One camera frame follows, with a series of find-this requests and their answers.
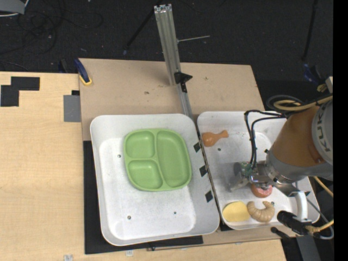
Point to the yellow toy crisp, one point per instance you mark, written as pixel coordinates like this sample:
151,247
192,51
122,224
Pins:
236,211

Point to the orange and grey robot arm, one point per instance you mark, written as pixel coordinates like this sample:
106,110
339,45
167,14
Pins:
296,143

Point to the beige toy croissant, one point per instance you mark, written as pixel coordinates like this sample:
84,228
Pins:
261,214

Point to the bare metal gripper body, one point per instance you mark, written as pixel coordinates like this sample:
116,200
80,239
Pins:
262,176

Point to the brown flat board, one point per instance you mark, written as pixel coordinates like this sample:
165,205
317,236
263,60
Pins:
130,88

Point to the orange toy chicken drumstick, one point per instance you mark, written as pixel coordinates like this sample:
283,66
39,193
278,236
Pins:
210,139

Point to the white plastic tray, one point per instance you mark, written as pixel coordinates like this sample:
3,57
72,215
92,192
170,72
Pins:
231,159
152,216

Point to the black cylinder on white bracket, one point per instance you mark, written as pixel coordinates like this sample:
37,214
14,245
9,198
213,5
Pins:
295,223

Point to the green divided plate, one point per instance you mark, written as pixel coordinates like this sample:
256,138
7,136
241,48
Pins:
159,160

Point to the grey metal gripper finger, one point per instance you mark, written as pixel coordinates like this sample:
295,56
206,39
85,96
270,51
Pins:
237,184
238,169

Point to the red toy doughnut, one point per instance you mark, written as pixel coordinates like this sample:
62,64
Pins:
261,192

